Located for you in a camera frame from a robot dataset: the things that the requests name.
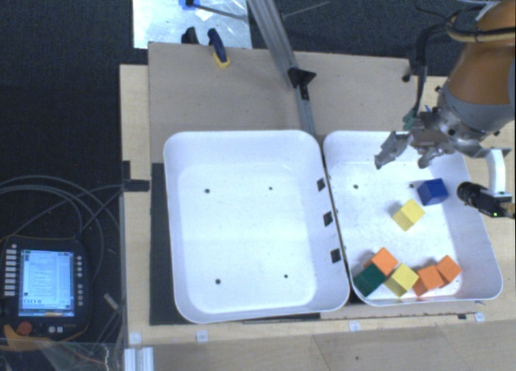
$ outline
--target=red button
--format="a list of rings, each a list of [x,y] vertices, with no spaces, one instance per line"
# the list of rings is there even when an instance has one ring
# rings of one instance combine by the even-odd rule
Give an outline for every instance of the red button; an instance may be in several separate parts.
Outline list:
[[[32,324],[28,321],[23,321],[22,323],[19,323],[18,329],[16,330],[16,333],[19,336],[28,336],[32,332]]]

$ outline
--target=empty white tray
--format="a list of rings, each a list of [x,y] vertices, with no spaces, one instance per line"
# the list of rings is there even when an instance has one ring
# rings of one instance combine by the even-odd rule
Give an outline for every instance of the empty white tray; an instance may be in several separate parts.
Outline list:
[[[481,214],[456,196],[457,186],[469,181],[459,153],[434,159],[419,169],[417,152],[408,147],[403,155],[380,170],[374,165],[389,133],[336,131],[324,140],[324,156],[331,192],[339,219],[344,251],[354,277],[373,253],[386,247],[400,262],[420,269],[445,255],[463,272],[442,289],[418,298],[413,290],[397,298],[380,286],[367,298],[371,305],[491,299],[501,292],[502,279]],[[442,178],[449,197],[439,205],[422,206],[417,188],[429,179]],[[426,214],[408,231],[391,215],[409,199]]]
[[[174,296],[186,319],[305,314],[347,301],[339,234],[313,137],[183,132],[165,144],[164,165]]]

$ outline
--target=black floor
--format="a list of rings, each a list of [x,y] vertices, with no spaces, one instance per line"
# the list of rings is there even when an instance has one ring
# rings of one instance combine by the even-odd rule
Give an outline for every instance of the black floor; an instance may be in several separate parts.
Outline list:
[[[323,1],[277,4],[289,13]],[[418,33],[439,21],[415,10],[416,0],[329,1],[286,20],[294,49],[409,57]],[[445,15],[457,8],[452,0],[422,0],[421,5]],[[263,46],[255,27],[252,40]],[[459,49],[437,39],[428,52],[430,74],[448,74]],[[119,65],[146,62],[147,53],[132,47],[131,0],[0,0],[0,182],[44,174],[86,189],[120,184]],[[45,194],[0,200],[0,236],[53,203]],[[117,204],[110,209],[117,213]],[[107,250],[95,284],[92,323],[81,337],[89,342],[97,340],[113,312],[103,295],[118,303],[123,299],[119,234],[109,219],[102,223]],[[74,224],[68,217],[48,218],[26,233],[66,235]],[[95,259],[95,239],[90,246]],[[118,334],[112,327],[108,341]]]

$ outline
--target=wooden table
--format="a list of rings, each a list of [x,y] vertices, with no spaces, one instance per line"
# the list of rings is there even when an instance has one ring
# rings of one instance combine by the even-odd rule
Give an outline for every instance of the wooden table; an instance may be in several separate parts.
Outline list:
[[[299,128],[293,91],[281,82],[268,52],[230,49],[233,63],[230,69],[234,71],[228,70],[228,72],[212,69],[213,61],[208,56],[209,50],[199,46],[152,44],[149,47],[150,77],[153,83],[150,93],[162,91],[159,87],[167,83],[165,76],[169,77],[169,84],[173,87],[171,102],[174,103],[175,113],[168,123],[162,123],[163,119],[159,117],[156,119],[159,123],[152,123],[151,118],[155,118],[156,114],[152,113],[153,101],[149,102],[149,67],[121,66],[123,159],[131,162],[131,178],[151,179],[151,162],[161,160],[160,155],[155,152],[160,152],[162,149],[160,144],[163,143],[164,137],[172,135],[175,131],[193,128],[204,130],[207,128],[210,130]],[[318,73],[318,77],[310,84],[310,96],[319,140],[329,132],[338,129],[400,130],[401,118],[410,109],[415,97],[414,82],[406,84],[400,79],[408,69],[408,63],[405,60],[317,53],[297,53],[296,56],[302,68]],[[257,74],[260,80],[243,79]],[[222,80],[221,75],[226,84],[218,94],[218,87],[214,83],[217,82],[216,80]],[[231,87],[232,80],[235,82],[233,87]],[[443,82],[442,77],[430,77],[422,106],[435,104],[434,88],[442,85]],[[235,91],[238,91],[238,103],[240,103],[237,111],[233,109],[228,113],[222,102],[212,102],[210,104],[212,110],[208,112],[209,114],[206,113],[206,106],[203,106],[206,97],[203,98],[203,95],[209,94],[211,100],[223,101],[228,94],[233,94]],[[264,95],[261,99],[264,100],[262,104],[253,98],[257,91]],[[281,99],[281,109],[284,114],[274,115],[274,111],[278,108],[274,104],[271,105],[270,100],[273,98],[268,98],[267,94]],[[165,99],[163,103],[167,105],[170,101]],[[249,110],[246,106],[251,106],[255,111],[236,126],[227,122],[227,115],[239,118],[241,114],[245,115],[245,111]],[[187,117],[188,121],[182,122],[181,118],[184,117]],[[160,135],[156,137],[151,129],[159,129]],[[506,126],[497,138],[486,140],[485,145],[514,148],[514,122]],[[514,192],[513,152],[506,158],[506,163],[507,189]],[[474,181],[487,184],[487,168],[484,161],[467,160],[467,166]],[[255,324],[232,322],[152,327],[148,322],[150,203],[149,192],[124,194],[123,246],[127,290],[127,333],[130,343],[134,345],[179,344],[182,347],[189,347],[185,348],[184,352],[179,349],[174,351],[175,348],[157,348],[156,353],[161,353],[160,358],[179,355],[180,352],[182,352],[180,356],[188,355],[189,350],[196,352],[202,349],[206,355],[212,356],[211,360],[214,361],[215,367],[213,369],[239,369],[231,368],[227,358],[224,359],[224,353],[228,354],[234,344],[238,344],[248,352],[258,350],[253,357],[253,360],[257,361],[256,364],[252,361],[248,362],[250,368],[245,369],[252,369],[252,364],[255,364],[256,369],[261,369],[259,363],[263,360],[261,356],[265,355],[263,352],[267,351],[267,347],[284,347],[283,351],[271,348],[277,353],[278,358],[282,358],[278,364],[283,368],[278,369],[288,368],[288,358],[285,359],[284,356],[290,355],[293,356],[292,358],[304,358],[306,362],[303,366],[298,365],[296,369],[319,369],[317,367],[320,365],[322,367],[320,369],[341,369],[337,363],[335,363],[337,368],[332,368],[327,361],[319,363],[317,358],[322,356],[326,359],[325,355],[329,357],[337,355],[337,344],[347,344],[346,338],[349,336],[346,334],[350,331],[350,324],[353,328],[357,322],[362,331],[376,330],[374,332],[377,333],[377,336],[374,336],[374,333],[367,333],[368,338],[361,337],[363,338],[361,344],[370,344],[371,341],[381,341],[384,338],[390,339],[391,342],[396,340],[399,342],[400,338],[410,340],[412,337],[426,335],[433,341],[432,344],[437,344],[432,345],[434,348],[440,346],[443,341],[439,338],[446,332],[463,336],[466,340],[463,338],[460,343],[467,346],[468,336],[475,335],[474,330],[484,326],[475,323],[475,314],[479,311],[484,315],[485,321],[491,324],[489,328],[482,328],[482,331],[490,330],[489,332],[503,334],[511,333],[514,328],[514,326],[512,328],[502,326],[500,323],[500,328],[497,329],[496,325],[498,321],[510,320],[511,323],[516,321],[514,221],[489,218],[485,218],[485,225],[504,279],[504,289],[493,301],[443,302],[386,308],[348,305],[341,310],[322,314],[322,319],[318,321]],[[465,319],[459,319],[458,314],[462,314],[463,317],[465,315]],[[453,327],[454,324],[459,323],[461,325]],[[399,328],[406,328],[406,330],[394,331]],[[438,334],[435,334],[436,328],[439,329]],[[428,334],[424,331],[428,329],[433,331],[429,331]],[[199,348],[195,343],[196,333],[201,330],[209,333],[210,349],[206,348],[206,345],[204,348]],[[399,349],[402,349],[400,347],[405,345],[393,349],[400,352]],[[505,361],[504,358],[506,356],[498,355],[494,360]],[[180,367],[179,369],[202,369],[194,368],[198,364],[195,361],[191,364],[192,368]],[[472,366],[480,364],[482,362],[477,360],[472,363]]]

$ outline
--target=lcd display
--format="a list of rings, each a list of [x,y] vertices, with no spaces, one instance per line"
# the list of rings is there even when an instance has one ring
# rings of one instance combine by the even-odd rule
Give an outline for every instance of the lcd display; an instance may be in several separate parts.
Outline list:
[[[19,316],[74,316],[73,252],[21,251]]]

